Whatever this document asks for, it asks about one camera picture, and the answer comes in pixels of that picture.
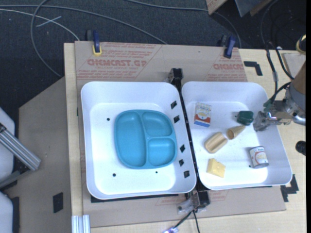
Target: black cable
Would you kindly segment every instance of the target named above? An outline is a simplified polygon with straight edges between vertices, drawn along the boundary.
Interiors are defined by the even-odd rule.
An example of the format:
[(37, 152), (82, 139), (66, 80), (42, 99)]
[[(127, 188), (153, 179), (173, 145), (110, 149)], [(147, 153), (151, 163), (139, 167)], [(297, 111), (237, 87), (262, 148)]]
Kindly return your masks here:
[(196, 229), (198, 230), (198, 233), (200, 233), (199, 223), (198, 223), (198, 219), (196, 218), (195, 211), (193, 210), (192, 212), (193, 212), (194, 219), (195, 219)]
[(270, 20), (271, 20), (271, 28), (270, 28), (270, 40), (277, 46), (277, 43), (276, 43), (276, 34), (274, 33), (274, 28), (277, 27), (279, 29), (279, 26), (276, 24), (276, 22), (278, 21), (278, 19), (282, 16), (285, 16), (285, 15), (292, 15), (291, 13), (289, 12), (286, 12), (286, 13), (281, 13), (279, 15), (277, 15), (276, 18), (272, 18), (272, 10), (269, 11), (269, 17), (270, 17)]
[(193, 211), (190, 211), (183, 219), (181, 219), (173, 228), (177, 228), (179, 225), (181, 225), (192, 213)]
[[(35, 40), (34, 40), (34, 35), (33, 35), (33, 27), (34, 27), (34, 20), (35, 20), (35, 17), (36, 17), (36, 14), (38, 13), (39, 9), (41, 7), (54, 7), (54, 8), (62, 8), (62, 9), (69, 9), (69, 10), (73, 10), (73, 11), (78, 11), (78, 12), (83, 12), (83, 13), (88, 13), (88, 14), (91, 14), (91, 15), (95, 15), (95, 16), (100, 16), (100, 17), (104, 17), (104, 18), (107, 18), (107, 19), (110, 19), (110, 20), (113, 20), (113, 21), (116, 21), (116, 22), (119, 22), (119, 23), (122, 23), (124, 25), (127, 25), (129, 27), (132, 27), (134, 29), (137, 29), (153, 38), (155, 38), (156, 40), (160, 41), (161, 43), (163, 44), (167, 44), (166, 42), (162, 41), (161, 39), (157, 38), (156, 36), (138, 28), (138, 27), (135, 27), (131, 24), (128, 24), (128, 23), (125, 23), (125, 22), (122, 22), (120, 20), (117, 20), (117, 19), (114, 19), (114, 18), (111, 18), (111, 17), (106, 17), (106, 16), (103, 16), (103, 15), (100, 15), (100, 14), (97, 14), (97, 13), (93, 13), (93, 12), (89, 12), (89, 11), (84, 11), (84, 10), (80, 10), (80, 9), (73, 9), (73, 8), (67, 8), (67, 7), (61, 7), (61, 6), (45, 6), (44, 4), (46, 2), (48, 2), (49, 0), (43, 0), (39, 5), (0, 5), (0, 7), (36, 7), (36, 10), (34, 12), (34, 15), (33, 15), (33, 18), (31, 20), (31, 25), (30, 25), (30, 35), (31, 35), (31, 41), (32, 41), (32, 45), (33, 45), (33, 48), (37, 54), (37, 56), (40, 58), (40, 60), (43, 62), (43, 64), (50, 70), (52, 71), (56, 76), (58, 77), (61, 77), (62, 75), (58, 74), (57, 72), (55, 72), (45, 61), (44, 59), (41, 57), (36, 45), (35, 45)], [(144, 3), (144, 2), (139, 2), (139, 1), (135, 1), (135, 0), (124, 0), (124, 1), (128, 1), (128, 2), (132, 2), (132, 3), (136, 3), (136, 4), (140, 4), (140, 5), (145, 5), (145, 6), (150, 6), (150, 7), (155, 7), (155, 8), (163, 8), (163, 9), (173, 9), (173, 10), (188, 10), (188, 11), (204, 11), (204, 12), (208, 12), (208, 10), (206, 9), (199, 9), (199, 8), (182, 8), (182, 7), (167, 7), (167, 6), (161, 6), (161, 5), (153, 5), (153, 4), (148, 4), (148, 3)], [(233, 28), (233, 30), (235, 31), (236, 35), (237, 35), (237, 38), (239, 40), (239, 45), (240, 45), (240, 48), (242, 47), (241, 45), (241, 39), (240, 39), (240, 36), (237, 32), (237, 30), (235, 29), (234, 25), (226, 18), (224, 17), (223, 15), (221, 14), (218, 14), (218, 13), (215, 13), (216, 15), (222, 17), (223, 19), (225, 19), (229, 24), (230, 26)]]
[(267, 15), (268, 11), (270, 10), (270, 8), (271, 8), (274, 4), (276, 4), (278, 1), (280, 1), (280, 0), (274, 0), (274, 1), (268, 6), (268, 8), (267, 8), (267, 9), (265, 10), (265, 12), (263, 13), (262, 18), (261, 18), (261, 21), (260, 21), (260, 35), (261, 35), (261, 40), (262, 40), (262, 43), (263, 43), (264, 46), (265, 46), (265, 44), (266, 44), (266, 41), (264, 40), (263, 31), (262, 31), (263, 21), (264, 21), (265, 16)]
[(281, 63), (281, 66), (282, 66), (283, 71), (285, 72), (285, 74), (286, 74), (291, 80), (293, 80), (294, 77), (286, 70), (285, 65), (284, 65), (284, 63), (283, 63), (283, 60), (282, 60), (282, 57), (281, 57), (281, 54), (280, 54), (280, 52), (279, 52), (279, 50), (278, 50), (277, 48), (276, 48), (276, 53), (277, 53), (278, 59), (279, 59), (279, 61), (280, 61), (280, 63)]
[(283, 25), (277, 26), (278, 31), (275, 33), (275, 37), (274, 37), (274, 38), (275, 38), (275, 43), (276, 43), (276, 45), (278, 45), (278, 40), (277, 40), (278, 36), (277, 36), (277, 35), (278, 35), (279, 33), (283, 33), (283, 35), (284, 35), (285, 37), (287, 37), (287, 38), (293, 43), (293, 45), (296, 43), (292, 38), (290, 38), (290, 36), (289, 36), (287, 33), (284, 32), (283, 28), (285, 28), (286, 26), (290, 25), (291, 23), (293, 23), (293, 22), (295, 22), (295, 21), (297, 21), (297, 20), (299, 20), (299, 18), (298, 18), (298, 17), (295, 17), (295, 18), (291, 19), (290, 21), (284, 23)]
[(193, 215), (194, 215), (196, 228), (197, 228), (197, 230), (198, 230), (198, 233), (200, 233), (198, 219), (197, 219), (197, 217), (196, 217), (196, 214), (195, 214), (195, 211), (194, 211), (194, 210), (190, 211), (190, 212), (189, 212), (183, 219), (181, 219), (173, 228), (177, 228), (179, 225), (181, 225), (181, 224), (191, 215), (191, 213), (193, 213)]
[(291, 82), (287, 82), (286, 84), (282, 85), (282, 86), (272, 95), (272, 97), (270, 98), (271, 103), (274, 102), (274, 100), (276, 99), (277, 94), (278, 94), (281, 90), (283, 90), (283, 89), (285, 89), (287, 86), (289, 86), (290, 84), (291, 84)]
[(271, 57), (270, 57), (270, 51), (268, 48), (268, 44), (266, 44), (266, 52), (267, 52), (267, 59), (268, 59), (269, 65), (270, 65), (271, 70), (272, 70), (273, 80), (275, 82), (275, 93), (276, 93), (276, 91), (277, 91), (277, 73), (276, 73), (276, 69), (273, 65), (273, 62), (271, 60)]

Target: tin can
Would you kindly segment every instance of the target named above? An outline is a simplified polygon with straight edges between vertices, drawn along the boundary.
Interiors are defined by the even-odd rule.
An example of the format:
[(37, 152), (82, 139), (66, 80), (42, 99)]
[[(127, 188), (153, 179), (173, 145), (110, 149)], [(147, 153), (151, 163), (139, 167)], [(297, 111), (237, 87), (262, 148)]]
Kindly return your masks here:
[(254, 147), (249, 153), (252, 159), (253, 168), (262, 168), (269, 165), (266, 151), (263, 146)]

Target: blue divided plate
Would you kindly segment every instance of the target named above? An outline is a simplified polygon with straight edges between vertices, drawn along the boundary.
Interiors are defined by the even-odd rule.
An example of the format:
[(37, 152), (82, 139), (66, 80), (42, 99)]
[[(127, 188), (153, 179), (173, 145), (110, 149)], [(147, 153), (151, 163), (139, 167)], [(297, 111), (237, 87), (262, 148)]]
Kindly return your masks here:
[(177, 142), (170, 119), (159, 111), (129, 110), (120, 113), (114, 125), (118, 158), (136, 169), (159, 168), (177, 156)]

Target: yellow cheese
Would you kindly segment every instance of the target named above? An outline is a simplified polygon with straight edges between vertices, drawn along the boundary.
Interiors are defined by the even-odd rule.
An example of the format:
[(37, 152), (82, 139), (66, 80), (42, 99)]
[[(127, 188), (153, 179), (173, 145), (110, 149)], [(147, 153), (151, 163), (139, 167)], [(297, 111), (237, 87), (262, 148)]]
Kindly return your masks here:
[(215, 159), (209, 159), (207, 172), (223, 178), (225, 176), (225, 165)]

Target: wooden table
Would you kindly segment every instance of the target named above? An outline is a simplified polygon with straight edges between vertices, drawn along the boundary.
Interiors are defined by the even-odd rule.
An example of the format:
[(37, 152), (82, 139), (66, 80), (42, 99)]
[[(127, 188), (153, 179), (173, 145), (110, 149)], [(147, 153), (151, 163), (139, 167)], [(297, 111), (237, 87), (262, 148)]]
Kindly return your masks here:
[[(249, 82), (260, 84), (267, 92), (268, 97), (274, 92), (274, 82), (271, 69), (266, 58), (265, 50), (239, 50), (243, 61), (256, 61), (261, 66), (263, 76), (257, 76), (255, 69), (246, 67), (245, 72)], [(79, 130), (77, 118), (77, 87), (75, 72), (75, 48), (74, 44), (64, 45), (65, 53), (65, 77), (66, 77), (66, 98), (67, 98), (67, 119), (68, 119), (68, 141), (69, 141), (69, 168), (71, 187), (71, 210), (73, 216), (82, 216), (82, 185), (80, 169)], [(277, 55), (271, 52), (271, 58), (278, 72), (280, 86), (289, 81), (285, 75)], [(280, 93), (277, 99), (282, 99), (284, 93)], [(285, 146), (293, 174), (295, 174), (299, 191), (297, 194), (289, 195), (289, 202), (286, 203), (286, 211), (258, 213), (239, 216), (221, 216), (200, 218), (199, 227), (203, 232), (306, 232), (306, 157), (295, 150), (299, 140), (305, 140), (306, 127), (291, 123), (290, 125), (278, 126), (283, 144)], [(132, 224), (123, 226), (111, 226), (102, 228), (91, 228), (92, 233), (138, 233), (155, 232), (160, 233), (175, 225), (176, 221), (165, 221), (157, 223)], [(194, 219), (188, 219), (179, 226), (180, 232), (196, 232)]]

